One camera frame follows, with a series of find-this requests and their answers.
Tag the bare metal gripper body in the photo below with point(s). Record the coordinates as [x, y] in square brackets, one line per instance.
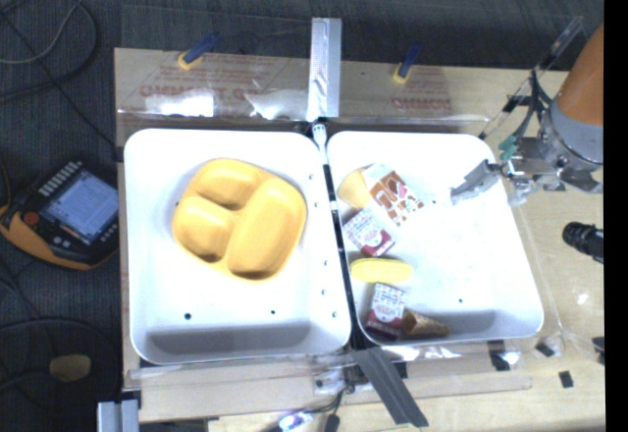
[542, 165]

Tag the brown waffle cone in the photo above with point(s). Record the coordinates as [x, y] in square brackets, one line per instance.
[424, 325]

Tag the black cylinder on white bracket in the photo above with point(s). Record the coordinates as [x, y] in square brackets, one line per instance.
[584, 237]

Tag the thin black and white rod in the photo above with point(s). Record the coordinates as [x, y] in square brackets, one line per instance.
[334, 204]

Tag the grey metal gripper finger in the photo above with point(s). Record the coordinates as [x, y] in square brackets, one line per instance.
[477, 172]
[473, 193]

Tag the yellow corn cob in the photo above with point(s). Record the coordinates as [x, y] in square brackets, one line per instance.
[382, 270]

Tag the tall red and white carton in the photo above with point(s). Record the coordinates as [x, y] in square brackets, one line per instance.
[385, 312]

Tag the orange and white carton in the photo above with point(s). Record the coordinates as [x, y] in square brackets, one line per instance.
[395, 197]

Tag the yellow divided plate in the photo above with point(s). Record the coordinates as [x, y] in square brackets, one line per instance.
[240, 219]

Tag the white plastic tray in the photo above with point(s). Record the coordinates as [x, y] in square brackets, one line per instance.
[230, 317]
[471, 263]

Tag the yellow pizza slice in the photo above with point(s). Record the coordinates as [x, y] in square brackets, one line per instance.
[353, 189]

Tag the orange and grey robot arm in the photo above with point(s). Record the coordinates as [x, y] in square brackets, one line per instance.
[584, 91]

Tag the small red and white carton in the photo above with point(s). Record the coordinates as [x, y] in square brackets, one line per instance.
[368, 232]

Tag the brown cardboard board red print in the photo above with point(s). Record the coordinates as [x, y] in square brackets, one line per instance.
[564, 312]

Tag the yellow-brown potato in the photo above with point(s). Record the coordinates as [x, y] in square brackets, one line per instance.
[70, 367]

